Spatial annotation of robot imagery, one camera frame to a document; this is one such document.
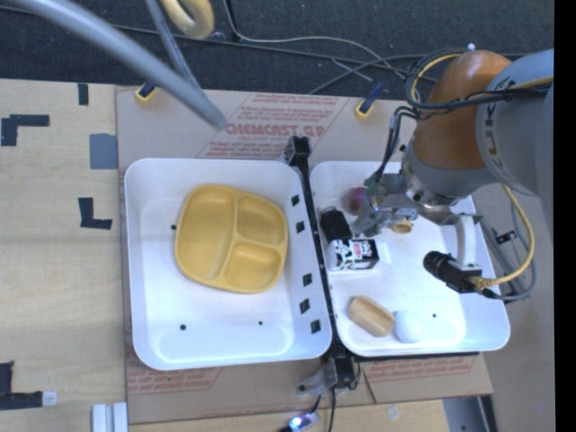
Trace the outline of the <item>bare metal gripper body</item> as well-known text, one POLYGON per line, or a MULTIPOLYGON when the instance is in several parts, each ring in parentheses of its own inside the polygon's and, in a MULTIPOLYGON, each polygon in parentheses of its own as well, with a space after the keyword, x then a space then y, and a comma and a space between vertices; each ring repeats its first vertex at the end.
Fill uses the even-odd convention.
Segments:
POLYGON ((429 190, 414 175, 384 173, 371 182, 371 220, 380 227, 422 217, 436 225, 455 223, 455 198, 429 190))

